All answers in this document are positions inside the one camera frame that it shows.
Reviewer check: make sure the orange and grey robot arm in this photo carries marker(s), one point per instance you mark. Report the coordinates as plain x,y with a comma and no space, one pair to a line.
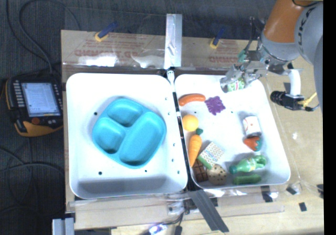
284,26

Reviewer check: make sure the orange toy sausage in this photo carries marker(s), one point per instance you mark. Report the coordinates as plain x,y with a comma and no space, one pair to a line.
191,98

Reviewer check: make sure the blue divided plate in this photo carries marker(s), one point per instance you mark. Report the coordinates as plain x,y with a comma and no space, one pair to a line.
136,139

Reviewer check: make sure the green toy cucumber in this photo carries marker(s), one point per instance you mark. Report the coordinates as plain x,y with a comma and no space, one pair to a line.
246,179

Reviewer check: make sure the tan chocolate chip biscuit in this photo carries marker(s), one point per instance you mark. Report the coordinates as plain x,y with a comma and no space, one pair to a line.
216,175

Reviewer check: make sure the green toy bottle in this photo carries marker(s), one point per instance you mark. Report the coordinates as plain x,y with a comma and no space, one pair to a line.
245,165

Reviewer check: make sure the white and red small can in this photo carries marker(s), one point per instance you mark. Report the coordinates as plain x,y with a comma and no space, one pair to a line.
251,125

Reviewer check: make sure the red toy strawberry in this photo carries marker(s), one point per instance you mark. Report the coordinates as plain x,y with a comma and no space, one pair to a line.
252,143

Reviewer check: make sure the white plastic tray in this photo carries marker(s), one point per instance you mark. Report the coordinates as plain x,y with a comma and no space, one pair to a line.
231,129
81,176

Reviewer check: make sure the purple toy grapes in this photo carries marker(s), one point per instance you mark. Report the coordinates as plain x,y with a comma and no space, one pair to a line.
214,105

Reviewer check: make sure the black cylinder on white bracket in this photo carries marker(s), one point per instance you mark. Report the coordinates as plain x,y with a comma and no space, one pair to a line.
287,97

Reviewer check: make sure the white patterned small carton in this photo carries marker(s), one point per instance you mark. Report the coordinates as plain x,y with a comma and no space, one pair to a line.
212,153

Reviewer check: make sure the orange toy carrot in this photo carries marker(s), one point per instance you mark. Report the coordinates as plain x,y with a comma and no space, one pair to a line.
194,147

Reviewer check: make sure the yellow-orange toy orange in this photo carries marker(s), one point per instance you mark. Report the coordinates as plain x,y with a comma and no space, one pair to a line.
190,123

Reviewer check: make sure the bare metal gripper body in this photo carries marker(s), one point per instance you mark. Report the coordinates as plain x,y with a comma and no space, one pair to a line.
256,67

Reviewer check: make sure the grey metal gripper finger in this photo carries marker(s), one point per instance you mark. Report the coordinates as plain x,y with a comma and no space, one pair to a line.
229,75
251,78

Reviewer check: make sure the green and white packet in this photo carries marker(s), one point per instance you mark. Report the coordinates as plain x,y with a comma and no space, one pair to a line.
236,85

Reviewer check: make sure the brown toy chocolate bar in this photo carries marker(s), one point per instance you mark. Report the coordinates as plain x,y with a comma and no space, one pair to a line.
200,173

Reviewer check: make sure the brown cardboard board, red print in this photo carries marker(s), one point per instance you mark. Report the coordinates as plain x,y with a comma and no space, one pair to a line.
302,215

